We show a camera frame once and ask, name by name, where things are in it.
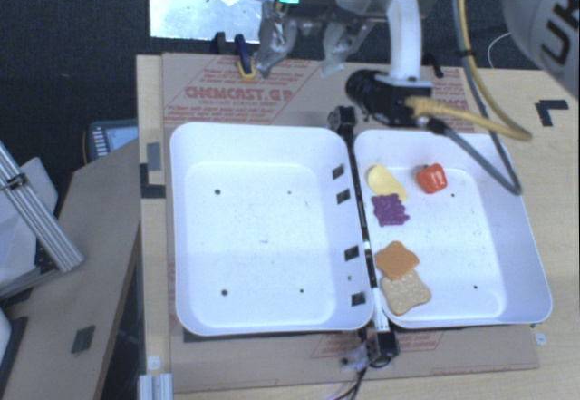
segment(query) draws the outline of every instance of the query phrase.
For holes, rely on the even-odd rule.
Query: empty white tray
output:
[[[503,168],[488,135],[462,137]],[[429,132],[366,131],[355,152],[373,252],[402,242],[419,257],[416,270],[432,294],[429,303],[402,316],[383,301],[391,321],[407,328],[460,327],[536,323],[549,316],[552,298],[521,197],[450,139]],[[427,194],[414,175],[436,162],[448,187]],[[375,164],[388,168],[409,194],[403,205],[411,218],[402,226],[380,227],[373,214],[364,177]]]
[[[202,336],[372,314],[348,153],[316,128],[193,122],[170,140],[176,307]]]

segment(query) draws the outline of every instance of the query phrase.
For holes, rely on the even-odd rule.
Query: white wire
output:
[[[491,44],[489,44],[488,47],[488,63],[489,63],[489,67],[491,68],[495,68],[495,66],[493,65],[493,62],[491,61],[491,49],[493,48],[493,46],[495,44],[497,44],[501,39],[505,39],[506,37],[508,37],[509,35],[511,35],[511,33],[505,33],[502,34],[500,37],[496,37],[493,41],[491,41]]]

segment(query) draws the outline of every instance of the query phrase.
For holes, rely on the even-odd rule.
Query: table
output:
[[[151,141],[163,141],[162,59],[140,56],[138,96],[140,162],[147,161]],[[547,74],[539,71],[483,70],[483,78],[498,103],[534,134],[530,143],[504,141],[524,187],[527,213],[536,237],[554,300],[550,318],[534,331],[546,338],[537,352],[538,370],[433,376],[370,381],[362,384],[361,399],[445,398],[574,398],[580,390],[580,312],[578,310],[578,102]],[[553,126],[544,126],[536,103],[565,100],[566,111],[549,112]],[[473,101],[470,108],[475,108]],[[163,160],[163,147],[160,147]],[[164,182],[163,163],[149,172],[150,184]],[[170,370],[166,230],[159,199],[141,203],[141,233],[145,305],[145,349],[148,374]],[[345,385],[230,390],[175,395],[177,400],[328,398]]]

